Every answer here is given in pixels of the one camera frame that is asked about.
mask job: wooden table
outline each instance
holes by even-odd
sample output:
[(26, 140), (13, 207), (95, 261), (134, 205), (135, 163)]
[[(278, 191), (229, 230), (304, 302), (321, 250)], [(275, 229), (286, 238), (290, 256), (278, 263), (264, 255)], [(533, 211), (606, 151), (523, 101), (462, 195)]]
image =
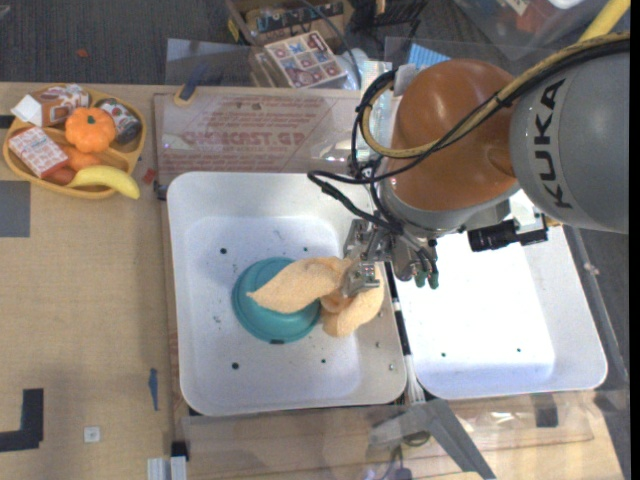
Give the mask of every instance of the wooden table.
[[(40, 86), (0, 83), (0, 115)], [(0, 453), (0, 479), (145, 478), (147, 459), (168, 457), (180, 433), (172, 402), (165, 203), (141, 181), (156, 166), (153, 95), (175, 88), (91, 87), (132, 103), (147, 120), (145, 148), (134, 171), (142, 196), (93, 201), (31, 186), (29, 236), (0, 237), (0, 432), (20, 428), (24, 389), (44, 390), (44, 439), (37, 449)], [(2, 180), (18, 180), (4, 161)], [(148, 386), (152, 369), (157, 410)], [(592, 408), (586, 414), (593, 439), (484, 455), (499, 478), (622, 478), (604, 419)], [(99, 442), (84, 442), (86, 427), (99, 427)], [(425, 459), (412, 468), (419, 477), (433, 476), (442, 471), (441, 460)], [(353, 468), (341, 471), (344, 478), (353, 474)], [(189, 465), (189, 478), (213, 473), (195, 459)], [(272, 477), (340, 476), (327, 474), (293, 471)]]

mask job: yellow basket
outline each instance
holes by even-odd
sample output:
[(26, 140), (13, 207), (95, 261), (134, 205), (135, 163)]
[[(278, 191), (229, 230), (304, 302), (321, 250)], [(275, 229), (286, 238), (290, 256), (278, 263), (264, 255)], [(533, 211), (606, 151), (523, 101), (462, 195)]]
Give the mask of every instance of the yellow basket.
[[(46, 87), (54, 87), (56, 85), (64, 85), (64, 84), (51, 84)], [(142, 148), (144, 147), (145, 137), (147, 135), (147, 124), (145, 122), (142, 114), (131, 104), (126, 101), (122, 101), (120, 98), (116, 98), (115, 96), (111, 96), (109, 94), (105, 94), (100, 91), (93, 90), (91, 88), (82, 86), (82, 88), (89, 93), (89, 106), (93, 107), (96, 102), (101, 101), (105, 98), (113, 98), (121, 105), (124, 105), (131, 114), (140, 121), (141, 127), (138, 135), (127, 144), (118, 144), (117, 142), (112, 142), (109, 149), (103, 151), (102, 153), (96, 153), (95, 156), (100, 158), (104, 165), (111, 165), (118, 169), (122, 169), (127, 174), (131, 174), (135, 169), (135, 166), (138, 162), (138, 158), (142, 152)], [(74, 187), (69, 188), (64, 185), (56, 185), (47, 180), (43, 180), (35, 176), (31, 170), (18, 158), (18, 156), (9, 149), (9, 139), (22, 131), (25, 128), (31, 128), (33, 125), (31, 123), (26, 123), (19, 118), (15, 118), (9, 130), (7, 130), (7, 135), (5, 137), (4, 144), (2, 146), (2, 154), (4, 159), (6, 160), (9, 168), (16, 173), (19, 177), (35, 183), (41, 187), (47, 188), (49, 190), (53, 190), (54, 192), (58, 192), (60, 194), (66, 194), (72, 197), (81, 197), (84, 199), (104, 199), (105, 197), (109, 197), (116, 193), (116, 191), (109, 187), (104, 186), (85, 186), (85, 187)], [(58, 143), (59, 145), (71, 145), (66, 139), (64, 134), (64, 122), (52, 127), (43, 127), (43, 130), (51, 137), (53, 141)]]

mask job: plastic storage bin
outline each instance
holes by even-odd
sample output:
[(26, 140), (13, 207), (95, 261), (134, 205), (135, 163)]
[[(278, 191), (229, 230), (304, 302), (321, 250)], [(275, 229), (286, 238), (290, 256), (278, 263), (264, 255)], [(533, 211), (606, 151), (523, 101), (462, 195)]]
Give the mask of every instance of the plastic storage bin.
[(586, 25), (608, 0), (454, 0), (510, 59)]

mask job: dark floor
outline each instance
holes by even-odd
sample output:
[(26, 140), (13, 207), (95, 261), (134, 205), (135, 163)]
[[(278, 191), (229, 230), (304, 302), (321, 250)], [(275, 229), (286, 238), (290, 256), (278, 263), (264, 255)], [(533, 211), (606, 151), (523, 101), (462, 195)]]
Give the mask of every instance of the dark floor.
[[(163, 84), (170, 38), (231, 43), (227, 12), (221, 0), (0, 0), (10, 11), (0, 17), (0, 80), (78, 83)], [(629, 15), (618, 28), (630, 28)], [(348, 31), (352, 47), (371, 58), (383, 58), (385, 36), (406, 35), (409, 27), (380, 29), (372, 37)], [(580, 31), (550, 48), (572, 43)], [(427, 0), (417, 38), (488, 44), (452, 0)], [(79, 55), (85, 50), (87, 55)], [(600, 274), (591, 283), (606, 312), (598, 317), (608, 336), (610, 379), (604, 393), (629, 398), (629, 237), (584, 232), (578, 261), (588, 258)], [(603, 396), (603, 410), (630, 478), (630, 411), (628, 404)]]

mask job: gray square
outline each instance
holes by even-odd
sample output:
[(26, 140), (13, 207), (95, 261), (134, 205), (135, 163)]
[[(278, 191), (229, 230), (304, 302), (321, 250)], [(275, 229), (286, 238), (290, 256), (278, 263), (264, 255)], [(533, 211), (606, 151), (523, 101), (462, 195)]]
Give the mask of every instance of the gray square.
[(0, 181), (0, 237), (28, 237), (31, 230), (31, 183)]

